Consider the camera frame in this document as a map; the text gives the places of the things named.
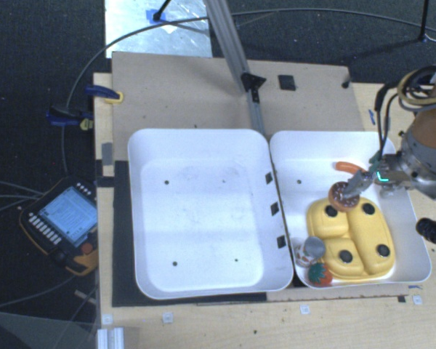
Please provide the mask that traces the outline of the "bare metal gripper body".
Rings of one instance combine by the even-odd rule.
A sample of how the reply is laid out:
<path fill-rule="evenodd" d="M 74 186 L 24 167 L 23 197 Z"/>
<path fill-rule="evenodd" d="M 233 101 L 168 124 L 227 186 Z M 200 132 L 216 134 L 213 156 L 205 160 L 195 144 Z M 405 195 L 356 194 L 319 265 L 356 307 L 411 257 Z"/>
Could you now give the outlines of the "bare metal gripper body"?
<path fill-rule="evenodd" d="M 392 198 L 400 190 L 411 190 L 411 178 L 403 171 L 400 157 L 395 154 L 376 153 L 369 160 L 375 185 L 379 186 L 381 198 Z"/>

